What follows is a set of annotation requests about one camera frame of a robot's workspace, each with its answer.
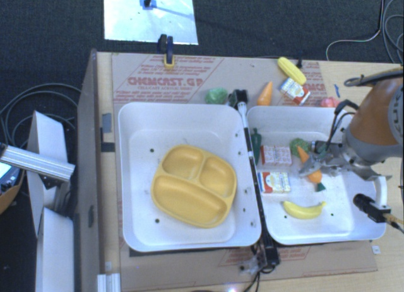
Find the cardboard surface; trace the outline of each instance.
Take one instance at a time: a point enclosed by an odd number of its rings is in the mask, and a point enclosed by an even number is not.
[[[177,56],[176,67],[167,70],[162,67],[160,55],[112,54],[107,58],[107,62],[109,58],[112,65],[106,64],[105,67],[107,74],[112,74],[113,101],[118,106],[130,101],[201,103],[209,89],[224,86],[228,92],[236,88],[248,89],[249,107],[252,107],[269,81],[273,81],[276,89],[273,92],[273,103],[296,106],[278,91],[286,76],[279,70],[275,60]],[[308,80],[307,87],[312,92],[305,105],[318,106],[327,94],[320,65],[318,62],[304,62],[303,70]],[[111,109],[112,103],[104,113],[111,112]],[[117,205],[120,208],[121,193],[119,186],[117,188]],[[247,284],[252,278],[240,271],[240,264],[251,259],[249,248],[137,254],[131,257],[129,247],[122,237],[121,215],[118,214],[117,218],[120,261],[116,269],[121,272],[123,291],[175,291],[187,286],[211,284],[234,286],[236,282]],[[111,246],[107,249],[111,259],[114,254],[112,249]],[[369,242],[281,247],[279,253],[281,264],[272,274],[263,276],[262,280],[377,270]]]
[[[126,66],[128,68],[133,68],[131,61],[139,63],[145,59],[143,54],[115,55],[108,52],[97,53],[98,88],[93,91],[86,87],[85,96],[93,95],[97,101],[99,119],[102,118],[103,114],[112,114],[112,121],[114,120],[112,61],[114,56],[120,57],[121,55],[121,58],[127,58],[124,61],[127,61]],[[229,91],[236,87],[246,87],[250,92],[250,96],[251,93],[258,96],[258,93],[266,84],[263,80],[266,80],[268,71],[276,72],[276,74],[282,73],[281,71],[276,71],[278,69],[276,60],[273,59],[229,58],[229,60],[233,62],[233,66],[230,65],[228,68],[234,75],[217,76],[218,79],[225,80],[228,85],[231,85],[228,88]],[[374,74],[398,66],[358,62],[314,62],[314,64],[319,66],[320,77],[325,85],[327,95],[336,96],[336,87],[339,87],[341,99],[349,98],[356,103],[360,103],[369,89],[343,87],[345,79],[360,76],[361,74]],[[257,76],[261,73],[262,79],[259,80],[262,81],[258,81],[258,83],[262,82],[260,85],[254,84],[249,76],[244,75],[245,71],[250,71],[250,68],[253,68],[252,66],[260,68],[260,72],[254,74]],[[85,83],[91,77],[87,75]],[[200,100],[203,100],[204,95],[198,96]],[[89,105],[91,104],[84,105],[83,101],[83,105],[79,109],[83,116],[86,116],[87,108],[91,108]],[[83,119],[81,124],[86,125],[87,121],[88,119]],[[103,139],[106,142],[113,143],[114,130],[104,133]],[[81,143],[88,146],[88,141],[82,141]],[[92,234],[88,233],[91,234],[91,238],[81,244],[81,257],[83,259],[81,266],[83,267],[83,277],[86,282],[83,291],[96,291],[94,284],[97,283],[97,273],[101,271],[98,265],[100,268],[105,265],[105,271],[109,274],[120,272],[122,274],[122,286],[125,287],[124,291],[147,289],[156,291],[157,289],[164,289],[167,292],[191,292],[206,289],[209,291],[241,292],[245,290],[251,281],[251,276],[242,274],[239,265],[236,264],[239,264],[239,261],[249,259],[248,248],[216,250],[207,253],[186,253],[184,254],[185,258],[174,254],[172,256],[167,254],[141,254],[130,257],[128,246],[118,235],[119,224],[122,225],[122,218],[118,215],[118,205],[121,202],[117,199],[115,154],[113,152],[103,152],[99,158],[99,179],[102,190],[98,194],[102,196],[103,200],[102,209],[99,212],[102,212],[103,218],[96,219],[96,221],[101,226],[101,253],[103,253],[102,257],[105,257],[106,263],[102,263],[102,260],[98,258],[98,253],[94,252],[97,250],[97,248],[94,249],[95,242],[98,243],[97,236],[93,235],[94,228],[87,229]],[[393,208],[395,215],[403,214],[401,193],[396,188],[396,184],[399,183],[400,166],[401,160],[392,158],[386,163],[375,167],[377,172],[393,175],[393,178],[388,182],[388,204]],[[92,199],[91,196],[88,196],[91,192],[86,192],[86,190],[82,192],[86,195],[82,199],[84,201]],[[80,214],[85,218],[88,205],[85,203],[83,207]],[[381,253],[373,255],[371,247],[375,247]],[[372,243],[347,242],[289,248],[281,247],[279,252],[281,264],[276,268],[276,271],[270,275],[261,276],[259,290],[262,292],[313,292],[320,290],[322,292],[336,292],[341,291],[341,289],[355,292],[362,292],[366,289],[373,291],[401,291],[404,286],[404,277],[396,275],[397,269],[403,267],[402,233],[391,227],[387,228],[386,234],[382,238]],[[307,266],[309,260],[314,262],[313,267]],[[185,274],[189,272],[192,272],[191,274],[193,275],[191,279],[184,279]],[[288,277],[296,277],[297,279],[288,279]]]
[[[97,54],[92,51],[78,103],[78,160],[77,176],[78,217],[76,235],[80,238],[75,246],[75,256],[80,262],[76,267],[77,284],[82,292],[97,290],[97,275],[104,271],[104,235],[102,194],[99,180],[100,166],[100,116],[98,115]]]

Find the yellow plate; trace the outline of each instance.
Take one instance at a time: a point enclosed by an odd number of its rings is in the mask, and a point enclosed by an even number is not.
[[[227,217],[236,188],[237,177],[225,160],[195,146],[178,145],[159,164],[151,197],[172,217],[212,228]]]

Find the orange carrot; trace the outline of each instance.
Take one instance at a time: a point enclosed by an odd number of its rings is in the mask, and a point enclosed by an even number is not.
[[[272,99],[272,81],[270,81],[261,92],[257,100],[257,106],[269,106]]]
[[[309,155],[300,146],[297,147],[297,151],[299,152],[300,160],[303,163],[305,163],[309,159]],[[321,191],[321,190],[325,189],[324,185],[321,183],[323,174],[321,173],[320,170],[314,171],[313,173],[309,174],[307,177],[311,182],[313,182],[314,184],[317,184],[317,191]]]

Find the dark floor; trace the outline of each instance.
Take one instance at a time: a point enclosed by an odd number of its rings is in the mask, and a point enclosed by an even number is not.
[[[81,88],[92,48],[110,52],[156,49],[155,44],[104,40],[103,0],[0,2],[0,111],[17,94],[42,83]],[[178,45],[178,54],[294,57],[302,52],[304,59],[325,60],[331,42],[374,34],[381,0],[193,2],[199,45]],[[402,13],[403,0],[398,0],[388,14]],[[389,27],[392,37],[397,38],[403,32],[402,19],[391,20]],[[336,44],[329,55],[335,61],[389,62],[381,36],[367,43]],[[43,95],[16,107],[10,127],[35,108],[57,110],[66,118],[74,115],[69,105]],[[21,144],[26,136],[19,132],[16,142]],[[69,147],[74,147],[74,139],[68,140]],[[5,141],[1,132],[0,141]],[[0,216],[1,291],[34,290],[36,241],[27,192],[25,185],[16,204]]]

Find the toy banana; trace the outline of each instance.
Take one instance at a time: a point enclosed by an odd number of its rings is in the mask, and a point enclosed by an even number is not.
[[[324,201],[321,204],[313,207],[301,207],[290,201],[283,202],[283,207],[285,208],[286,212],[292,217],[298,219],[313,219],[318,217],[325,205],[326,203]]]

